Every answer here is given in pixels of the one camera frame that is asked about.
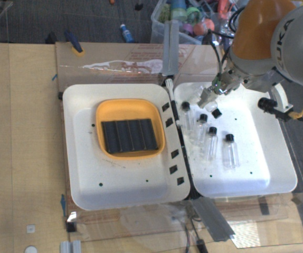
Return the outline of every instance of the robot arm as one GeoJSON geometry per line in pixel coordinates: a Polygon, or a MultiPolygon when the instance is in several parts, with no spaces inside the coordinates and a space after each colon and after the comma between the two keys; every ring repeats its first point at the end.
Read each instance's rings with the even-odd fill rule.
{"type": "Polygon", "coordinates": [[[201,108],[240,84],[263,93],[284,77],[303,85],[303,6],[291,0],[250,0],[226,60],[225,70],[204,89],[201,108]]]}

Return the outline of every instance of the wooden table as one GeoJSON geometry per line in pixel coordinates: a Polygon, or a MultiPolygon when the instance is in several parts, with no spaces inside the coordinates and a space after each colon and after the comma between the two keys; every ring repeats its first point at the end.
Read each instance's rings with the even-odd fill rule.
{"type": "MultiPolygon", "coordinates": [[[[54,45],[0,43],[0,252],[24,252],[30,245],[38,252],[59,252],[60,242],[70,239],[60,204],[66,182],[55,57],[54,45]]],[[[208,243],[208,251],[303,252],[298,211],[287,204],[288,218],[260,222],[257,229],[276,237],[289,230],[297,243],[236,249],[228,240],[208,243]]],[[[176,237],[162,233],[144,240],[167,245],[176,237]]],[[[82,252],[153,251],[126,237],[83,242],[82,252]]]]}

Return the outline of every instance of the blue marker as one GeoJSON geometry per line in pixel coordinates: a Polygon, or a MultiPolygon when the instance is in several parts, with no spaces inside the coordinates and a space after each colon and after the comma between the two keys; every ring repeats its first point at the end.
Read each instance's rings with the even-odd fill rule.
{"type": "Polygon", "coordinates": [[[130,31],[126,28],[125,24],[121,24],[120,29],[127,43],[135,43],[130,31]]]}

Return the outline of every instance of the black cap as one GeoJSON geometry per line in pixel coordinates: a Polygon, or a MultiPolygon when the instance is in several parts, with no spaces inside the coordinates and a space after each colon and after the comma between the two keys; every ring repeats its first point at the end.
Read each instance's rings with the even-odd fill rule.
{"type": "Polygon", "coordinates": [[[211,127],[209,128],[209,133],[216,134],[216,133],[217,133],[217,128],[211,126],[211,127]]]}
{"type": "Polygon", "coordinates": [[[234,141],[234,135],[233,134],[227,134],[225,136],[226,141],[234,141]]]}
{"type": "Polygon", "coordinates": [[[219,109],[214,110],[211,114],[214,116],[215,119],[222,115],[219,109]]]}
{"type": "Polygon", "coordinates": [[[205,122],[208,121],[208,115],[202,113],[202,114],[200,115],[200,121],[205,121],[205,122]]]}
{"type": "Polygon", "coordinates": [[[185,111],[190,110],[190,104],[187,101],[183,101],[181,107],[182,107],[182,110],[185,110],[185,111]]]}

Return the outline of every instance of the plastic storage box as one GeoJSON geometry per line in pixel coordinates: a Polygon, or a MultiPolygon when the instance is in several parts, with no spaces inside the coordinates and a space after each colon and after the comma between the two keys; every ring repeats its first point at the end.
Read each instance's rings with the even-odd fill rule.
{"type": "MultiPolygon", "coordinates": [[[[235,0],[238,7],[245,6],[248,3],[249,0],[235,0]]],[[[159,16],[161,14],[162,8],[164,4],[166,4],[167,0],[159,0],[152,15],[151,15],[151,39],[150,43],[154,44],[161,44],[163,43],[163,37],[164,37],[164,30],[165,25],[162,22],[159,22],[159,16]]],[[[195,44],[195,45],[201,45],[201,41],[188,36],[184,33],[179,33],[179,43],[180,44],[195,44]]]]}

